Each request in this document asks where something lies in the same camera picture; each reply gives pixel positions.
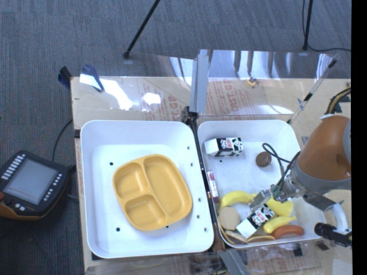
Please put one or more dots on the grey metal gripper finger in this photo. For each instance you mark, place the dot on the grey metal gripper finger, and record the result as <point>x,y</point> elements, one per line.
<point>259,199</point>

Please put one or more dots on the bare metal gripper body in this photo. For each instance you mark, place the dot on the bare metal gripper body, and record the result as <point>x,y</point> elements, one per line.
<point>289,189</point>

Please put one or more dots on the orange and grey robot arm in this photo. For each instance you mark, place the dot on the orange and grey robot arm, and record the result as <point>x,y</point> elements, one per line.
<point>324,153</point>

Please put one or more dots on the yellow banana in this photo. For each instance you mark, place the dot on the yellow banana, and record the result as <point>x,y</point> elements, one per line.
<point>233,198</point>
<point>276,223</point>
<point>282,208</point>

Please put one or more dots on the cow print milk carton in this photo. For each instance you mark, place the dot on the cow print milk carton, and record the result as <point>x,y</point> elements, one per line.
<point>256,219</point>
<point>226,147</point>

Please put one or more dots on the white plastic tray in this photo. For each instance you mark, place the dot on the white plastic tray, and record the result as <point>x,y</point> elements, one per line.
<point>100,196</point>
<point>241,176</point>

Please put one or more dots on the beige round bread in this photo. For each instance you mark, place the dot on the beige round bread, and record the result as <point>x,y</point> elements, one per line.
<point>229,218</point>

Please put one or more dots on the yellow pizza slice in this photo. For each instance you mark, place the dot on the yellow pizza slice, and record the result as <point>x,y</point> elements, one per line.
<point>262,238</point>

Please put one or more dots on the brown round biscuit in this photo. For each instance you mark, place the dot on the brown round biscuit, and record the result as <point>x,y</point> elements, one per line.
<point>263,159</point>

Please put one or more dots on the orange sausage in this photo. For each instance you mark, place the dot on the orange sausage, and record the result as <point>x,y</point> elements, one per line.
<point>288,231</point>

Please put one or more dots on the tan cracker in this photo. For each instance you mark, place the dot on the tan cracker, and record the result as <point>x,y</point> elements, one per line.
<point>236,237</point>

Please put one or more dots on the red and white packet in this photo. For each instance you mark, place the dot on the red and white packet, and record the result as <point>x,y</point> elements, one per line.
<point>213,186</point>

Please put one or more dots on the yellow divided plate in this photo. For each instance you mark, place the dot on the yellow divided plate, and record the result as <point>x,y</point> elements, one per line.
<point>155,190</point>

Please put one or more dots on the brown cardboard board red print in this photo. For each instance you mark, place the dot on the brown cardboard board red print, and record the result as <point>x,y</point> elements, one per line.
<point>160,96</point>

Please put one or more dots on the black cylinder on white bracket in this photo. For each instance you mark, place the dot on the black cylinder on white bracket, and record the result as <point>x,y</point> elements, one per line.
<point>334,233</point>

